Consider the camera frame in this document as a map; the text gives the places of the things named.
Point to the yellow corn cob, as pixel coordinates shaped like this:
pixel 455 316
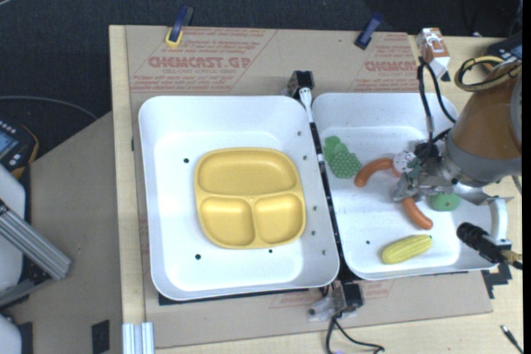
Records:
pixel 406 249

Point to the brown and white carton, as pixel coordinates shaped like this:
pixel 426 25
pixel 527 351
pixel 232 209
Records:
pixel 435 47

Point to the green grapes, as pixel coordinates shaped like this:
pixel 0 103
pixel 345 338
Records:
pixel 342 161

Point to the white plastic tray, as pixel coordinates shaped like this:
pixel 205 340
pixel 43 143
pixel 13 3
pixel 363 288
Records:
pixel 373 219
pixel 174 203

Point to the straight orange sausage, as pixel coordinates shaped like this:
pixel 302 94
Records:
pixel 419 215

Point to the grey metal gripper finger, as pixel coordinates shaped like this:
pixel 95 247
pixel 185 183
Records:
pixel 408 179
pixel 401 195

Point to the brown cardboard board, red print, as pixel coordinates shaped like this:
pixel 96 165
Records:
pixel 257 49

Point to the yellow divided plate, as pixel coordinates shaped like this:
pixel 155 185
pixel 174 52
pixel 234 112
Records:
pixel 249 195

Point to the curved orange sausage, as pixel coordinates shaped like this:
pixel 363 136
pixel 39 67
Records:
pixel 369 172

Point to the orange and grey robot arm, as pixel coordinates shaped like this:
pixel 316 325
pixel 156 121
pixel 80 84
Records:
pixel 483 124

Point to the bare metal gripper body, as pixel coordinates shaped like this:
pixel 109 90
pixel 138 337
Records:
pixel 431 174

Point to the green round toy food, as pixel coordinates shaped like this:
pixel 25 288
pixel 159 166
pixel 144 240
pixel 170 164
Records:
pixel 441 203

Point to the black cylinder on white bracket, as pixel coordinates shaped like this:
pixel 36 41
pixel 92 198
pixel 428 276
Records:
pixel 477 238

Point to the thin black and white rod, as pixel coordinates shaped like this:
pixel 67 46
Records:
pixel 321 166

